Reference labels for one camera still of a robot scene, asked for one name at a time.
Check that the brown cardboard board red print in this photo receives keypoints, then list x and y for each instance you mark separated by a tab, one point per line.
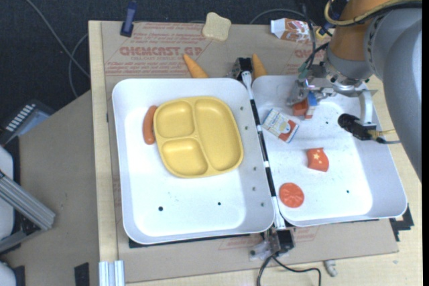
161	50

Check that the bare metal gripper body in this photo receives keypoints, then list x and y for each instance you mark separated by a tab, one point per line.
323	82

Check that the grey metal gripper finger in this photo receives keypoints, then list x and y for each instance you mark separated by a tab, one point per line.
296	95
324	93

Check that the orange carrot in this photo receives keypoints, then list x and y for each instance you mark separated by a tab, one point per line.
196	68
258	65

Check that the orange and white carton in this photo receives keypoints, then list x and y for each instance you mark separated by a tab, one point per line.
293	29

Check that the orange sausage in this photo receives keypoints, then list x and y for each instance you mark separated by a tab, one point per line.
149	125

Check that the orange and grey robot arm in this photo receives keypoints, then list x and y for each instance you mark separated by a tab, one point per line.
395	53

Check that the orange round slice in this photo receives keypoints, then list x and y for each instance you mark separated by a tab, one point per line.
291	195

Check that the black cylinder on white bracket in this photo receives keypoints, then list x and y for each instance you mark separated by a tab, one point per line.
355	125

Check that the thin black and white rod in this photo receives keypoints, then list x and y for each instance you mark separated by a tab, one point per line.
264	157

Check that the yellow divided plate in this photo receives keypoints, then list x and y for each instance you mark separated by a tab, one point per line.
201	134

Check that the white plastic tray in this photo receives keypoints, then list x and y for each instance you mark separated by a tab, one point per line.
187	204
342	184

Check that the small orange blue white carton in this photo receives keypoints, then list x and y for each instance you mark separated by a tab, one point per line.
310	108

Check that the beige bread slice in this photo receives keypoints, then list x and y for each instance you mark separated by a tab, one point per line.
216	26

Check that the white blue and red carton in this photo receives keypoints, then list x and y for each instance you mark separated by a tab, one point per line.
279	125

